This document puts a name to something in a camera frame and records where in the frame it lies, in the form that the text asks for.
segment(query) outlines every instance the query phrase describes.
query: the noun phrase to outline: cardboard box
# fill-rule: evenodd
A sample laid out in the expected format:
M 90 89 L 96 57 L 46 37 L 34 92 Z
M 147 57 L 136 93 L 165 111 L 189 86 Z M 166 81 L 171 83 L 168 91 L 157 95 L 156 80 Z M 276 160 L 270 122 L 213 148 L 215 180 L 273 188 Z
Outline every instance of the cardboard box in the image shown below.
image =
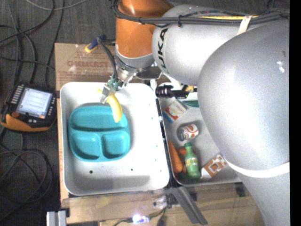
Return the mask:
M 86 44 L 55 44 L 56 90 L 72 81 L 107 82 L 113 73 L 110 60 L 101 47 L 91 53 L 85 51 Z M 115 47 L 108 46 L 115 55 Z

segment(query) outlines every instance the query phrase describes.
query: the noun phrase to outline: bottle cap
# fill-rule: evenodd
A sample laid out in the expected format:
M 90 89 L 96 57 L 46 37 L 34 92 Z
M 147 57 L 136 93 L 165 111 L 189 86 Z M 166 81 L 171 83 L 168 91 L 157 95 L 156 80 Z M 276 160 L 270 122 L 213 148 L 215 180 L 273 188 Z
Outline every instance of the bottle cap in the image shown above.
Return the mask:
M 185 148 L 186 148 L 186 147 L 189 147 L 189 146 L 192 146 L 191 142 L 187 142 L 187 143 L 184 144 L 184 147 L 185 147 Z

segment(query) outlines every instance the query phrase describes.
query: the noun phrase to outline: black cable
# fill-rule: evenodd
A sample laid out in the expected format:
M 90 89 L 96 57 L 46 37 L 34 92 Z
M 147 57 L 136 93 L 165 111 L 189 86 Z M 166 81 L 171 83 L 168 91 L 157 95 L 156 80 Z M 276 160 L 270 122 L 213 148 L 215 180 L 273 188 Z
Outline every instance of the black cable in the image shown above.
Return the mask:
M 283 0 L 269 0 L 268 4 L 267 4 L 267 7 L 268 8 L 270 7 L 270 13 L 272 12 L 272 9 L 274 8 L 275 1 L 283 1 Z
M 153 24 L 155 26 L 166 26 L 168 24 L 179 24 L 179 17 L 151 17 L 151 18 L 142 18 L 142 17 L 133 17 L 122 13 L 118 9 L 119 0 L 110 0 L 111 1 L 111 9 L 115 16 L 120 19 L 126 19 L 133 22 L 138 22 L 142 24 Z M 223 13 L 230 16 L 246 16 L 247 14 L 244 13 L 233 13 L 230 11 L 216 11 L 216 10 L 209 10 L 206 11 L 207 15 L 218 13 Z M 283 19 L 284 16 L 283 11 L 275 11 L 271 13 L 271 15 L 262 14 L 258 16 L 253 16 L 250 20 L 249 24 L 259 24 L 268 21 L 273 21 L 277 19 Z M 195 17 L 193 16 L 195 13 L 181 16 L 181 24 L 207 24 L 207 25 L 236 25 L 239 26 L 241 20 L 239 19 L 216 19 L 216 18 L 204 18 L 204 17 Z
M 1 140 L 2 140 L 2 135 L 5 133 L 7 129 L 5 127 L 1 127 L 1 130 L 0 130 L 0 143 L 1 143 Z
M 165 212 L 166 212 L 166 207 L 163 209 L 163 213 L 161 215 L 161 217 L 159 218 L 158 222 L 157 222 L 157 226 L 163 226 L 163 217 L 165 215 Z
M 150 214 L 149 216 L 146 216 L 146 217 L 149 218 L 149 219 L 151 220 L 152 218 L 155 218 L 155 217 L 159 216 L 160 214 L 162 214 L 161 217 L 160 217 L 160 219 L 159 219 L 159 221 L 160 221 L 160 220 L 162 219 L 162 217 L 164 216 L 165 211 L 166 211 L 166 207 L 165 207 L 164 209 L 162 209 L 160 212 L 152 213 L 152 214 Z M 118 221 L 116 224 L 114 224 L 113 226 L 117 226 L 118 224 L 121 224 L 121 223 L 123 223 L 123 222 L 126 222 L 126 223 L 133 223 L 133 219 L 132 219 L 132 218 L 125 218 L 125 219 L 122 219 L 122 220 Z
M 109 60 L 111 62 L 112 68 L 113 68 L 113 79 L 117 79 L 118 75 L 117 75 L 117 69 L 116 69 L 116 65 L 115 65 L 115 60 L 114 60 L 114 56 L 111 53 L 111 51 L 103 44 L 103 41 L 100 38 L 96 38 L 97 39 L 97 43 L 99 45 L 102 46 L 102 48 L 104 49 L 105 53 L 107 54 L 107 56 L 109 57 Z
M 35 63 L 35 64 L 38 64 L 38 65 L 42 65 L 42 66 L 45 66 L 49 69 L 52 69 L 52 70 L 55 70 L 54 67 L 52 66 L 49 66 L 47 65 L 46 63 L 42 63 L 42 62 L 39 62 L 39 61 L 33 61 L 33 60 L 24 60 L 24 59 L 13 59 L 13 58 L 7 58 L 7 57 L 4 57 L 4 56 L 0 56 L 1 59 L 5 59 L 5 60 L 10 60 L 10 61 L 19 61 L 19 62 L 22 62 L 22 63 Z
M 34 59 L 34 61 L 36 61 L 37 59 L 36 59 L 36 51 L 35 51 L 34 44 L 33 44 L 32 40 L 29 38 L 29 36 L 26 33 L 41 27 L 43 24 L 45 24 L 50 19 L 50 17 L 52 16 L 52 14 L 54 12 L 55 3 L 54 3 L 54 0 L 50 0 L 51 4 L 52 4 L 52 8 L 51 8 L 50 12 L 48 13 L 48 15 L 46 16 L 46 19 L 44 19 L 42 22 L 38 23 L 37 25 L 35 25 L 35 26 L 33 26 L 29 29 L 26 29 L 26 30 L 22 31 L 16 23 L 16 21 L 18 21 L 18 17 L 14 18 L 14 15 L 13 15 L 13 10 L 14 10 L 13 0 L 8 0 L 8 1 L 9 1 L 8 11 L 9 11 L 9 14 L 10 14 L 12 22 L 13 22 L 13 27 L 6 26 L 6 25 L 1 25 L 1 27 L 7 27 L 7 28 L 14 29 L 15 33 L 13 35 L 10 35 L 10 36 L 2 39 L 0 41 L 0 44 L 7 41 L 8 39 L 11 39 L 11 38 L 14 38 L 17 41 L 16 58 L 13 60 L 13 61 L 15 61 L 15 77 L 14 77 L 14 86 L 15 86 L 18 83 L 18 78 L 19 78 L 20 72 L 21 72 L 21 67 L 18 66 L 18 63 L 20 62 L 20 60 L 19 60 L 19 57 L 20 57 L 19 47 L 21 45 L 20 36 L 21 35 L 25 36 L 25 38 L 28 40 L 28 42 L 31 46 L 31 49 L 32 49 L 33 59 Z M 30 75 L 30 78 L 29 78 L 29 81 L 28 81 L 29 83 L 33 82 L 35 73 L 36 73 L 36 63 L 33 62 L 33 69 L 32 69 L 32 72 L 31 72 L 31 75 Z
M 62 7 L 64 7 L 64 5 L 65 5 L 65 0 L 62 0 Z M 58 37 L 58 33 L 59 33 L 59 30 L 60 30 L 60 27 L 61 27 L 62 19 L 63 19 L 63 10 L 62 10 L 62 12 L 61 12 L 60 21 L 59 21 L 59 23 L 58 23 L 58 27 L 57 27 L 57 30 L 56 30 L 56 33 L 55 33 L 55 38 L 54 38 L 54 41 L 53 41 L 53 43 L 52 43 L 52 49 L 51 49 L 50 55 L 49 55 L 49 57 L 48 57 L 48 61 L 47 61 L 47 64 L 48 64 L 48 65 L 50 64 L 51 56 L 53 55 L 53 52 L 54 52 L 54 48 L 55 48 L 55 47 L 54 47 L 54 44 L 55 44 L 55 41 L 56 41 L 56 39 L 57 39 L 57 37 Z M 48 73 L 46 73 L 46 84 L 48 84 L 47 74 L 48 74 Z
M 25 204 L 32 203 L 32 202 L 38 202 L 38 203 L 40 203 L 41 198 L 43 198 L 48 193 L 48 191 L 49 191 L 49 189 L 51 187 L 51 182 L 52 182 L 52 170 L 51 170 L 51 166 L 49 165 L 49 163 L 46 160 L 45 156 L 42 155 L 40 152 L 33 151 L 33 150 L 30 150 L 30 151 L 10 150 L 10 151 L 6 151 L 6 152 L 0 153 L 0 156 L 7 156 L 9 154 L 14 155 L 15 158 L 12 161 L 11 165 L 4 172 L 4 174 L 2 174 L 2 176 L 0 177 L 0 185 L 4 181 L 4 179 L 6 179 L 8 177 L 8 175 L 10 174 L 10 172 L 12 171 L 12 169 L 17 165 L 17 163 L 19 161 L 22 161 L 27 166 L 27 168 L 34 174 L 35 179 L 36 179 L 36 181 L 38 183 L 38 187 L 32 192 L 32 194 L 26 200 L 24 200 L 23 202 L 21 202 L 17 207 L 15 207 L 11 211 L 9 211 L 2 218 L 0 218 L 0 222 L 3 221 L 4 219 L 6 219 L 9 215 L 11 215 L 12 213 L 14 213 L 16 210 L 18 210 L 19 208 L 21 208 Z M 24 156 L 26 154 L 34 155 L 34 156 L 36 156 L 36 157 L 38 157 L 38 158 L 41 159 L 43 170 L 45 172 L 41 181 L 36 177 L 36 174 L 34 173 L 33 169 L 22 159 L 22 156 Z M 45 183 L 45 181 L 47 179 L 47 176 L 49 175 L 49 172 L 50 172 L 50 175 L 51 175 L 49 184 L 48 184 L 48 186 L 47 186 L 47 188 L 46 188 L 46 190 L 44 192 L 40 192 L 41 189 L 42 189 L 42 186 L 44 185 L 44 183 Z

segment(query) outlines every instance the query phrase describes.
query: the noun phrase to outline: soda can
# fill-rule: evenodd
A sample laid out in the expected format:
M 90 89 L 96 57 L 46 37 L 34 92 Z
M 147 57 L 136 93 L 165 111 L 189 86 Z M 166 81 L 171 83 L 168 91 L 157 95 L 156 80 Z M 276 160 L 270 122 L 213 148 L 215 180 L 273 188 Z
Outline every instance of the soda can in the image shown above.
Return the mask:
M 177 136 L 180 141 L 195 138 L 198 136 L 198 128 L 195 124 L 181 126 L 177 129 Z

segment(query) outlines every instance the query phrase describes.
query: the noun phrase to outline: white tray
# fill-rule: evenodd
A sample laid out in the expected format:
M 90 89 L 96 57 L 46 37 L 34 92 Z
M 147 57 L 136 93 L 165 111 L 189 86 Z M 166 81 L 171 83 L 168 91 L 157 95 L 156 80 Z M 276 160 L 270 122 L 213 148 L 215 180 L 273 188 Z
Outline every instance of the white tray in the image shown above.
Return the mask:
M 173 89 L 178 89 L 177 85 L 174 83 L 163 83 L 163 85 L 173 85 Z M 175 101 L 173 98 L 160 98 L 159 103 L 161 106 L 162 112 Z M 190 93 L 187 99 L 179 99 L 180 102 L 185 100 L 197 100 L 197 92 Z M 186 111 L 173 123 L 170 123 L 165 117 L 163 117 L 163 123 L 166 133 L 166 139 L 171 140 L 176 149 L 184 146 L 186 142 L 192 143 L 192 148 L 196 153 L 198 158 L 199 168 L 204 167 L 211 159 L 213 159 L 218 153 L 220 153 L 218 147 L 213 141 L 209 131 L 204 123 L 203 117 L 201 115 L 200 108 L 191 107 L 185 105 Z M 176 131 L 180 126 L 194 123 L 199 129 L 199 135 L 193 139 L 188 139 L 185 141 L 180 141 L 177 137 Z M 178 179 L 177 176 L 173 173 L 174 178 L 180 185 L 183 186 L 200 186 L 200 185 L 213 185 L 213 184 L 222 184 L 222 183 L 236 183 L 241 182 L 235 171 L 229 166 L 226 165 L 220 172 L 218 172 L 213 178 L 209 181 L 204 180 L 197 183 L 187 182 L 185 180 Z
M 76 158 L 68 146 L 67 123 L 79 106 L 99 103 L 105 83 L 70 82 L 60 91 L 63 135 L 63 171 L 67 190 L 76 196 L 156 190 L 169 181 L 156 97 L 145 84 L 130 83 L 116 93 L 127 116 L 131 146 L 117 161 L 86 162 Z

